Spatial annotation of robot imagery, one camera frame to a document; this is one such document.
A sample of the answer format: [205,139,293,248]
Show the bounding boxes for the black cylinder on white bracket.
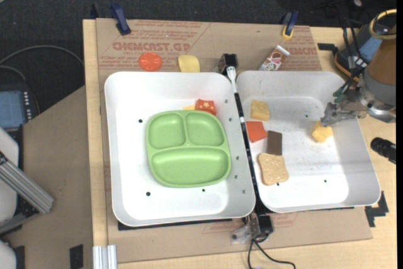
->
[370,136,397,164]

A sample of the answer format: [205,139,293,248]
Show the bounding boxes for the thin black and white rod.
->
[226,66,263,215]

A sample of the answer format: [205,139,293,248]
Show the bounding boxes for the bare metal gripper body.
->
[337,93,397,123]

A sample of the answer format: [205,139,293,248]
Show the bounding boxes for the brown cardboard board red print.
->
[95,18,374,264]

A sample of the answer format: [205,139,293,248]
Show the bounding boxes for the orange round slice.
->
[138,51,164,72]

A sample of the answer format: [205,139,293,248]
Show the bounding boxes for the yellow cheese block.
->
[249,99,271,122]

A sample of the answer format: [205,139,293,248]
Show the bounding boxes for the white plastic tray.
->
[103,71,257,228]
[235,69,382,214]

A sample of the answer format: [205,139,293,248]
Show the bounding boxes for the pale yellow rounded slice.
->
[177,54,202,74]

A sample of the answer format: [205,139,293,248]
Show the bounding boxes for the black block with thin wires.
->
[219,53,239,74]
[248,213,275,236]

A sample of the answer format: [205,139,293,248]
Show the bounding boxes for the yellow lumpy cheese chunk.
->
[311,120,334,144]

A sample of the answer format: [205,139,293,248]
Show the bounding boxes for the orange wedge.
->
[245,120,269,144]

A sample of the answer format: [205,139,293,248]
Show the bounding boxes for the brown chocolate biscuit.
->
[266,130,283,156]

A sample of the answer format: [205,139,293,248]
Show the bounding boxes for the tan bread slice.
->
[257,152,290,186]

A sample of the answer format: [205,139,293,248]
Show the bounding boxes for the red cube with yellow stars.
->
[194,98,218,116]

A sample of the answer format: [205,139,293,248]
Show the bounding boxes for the green divided plate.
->
[145,110,232,189]

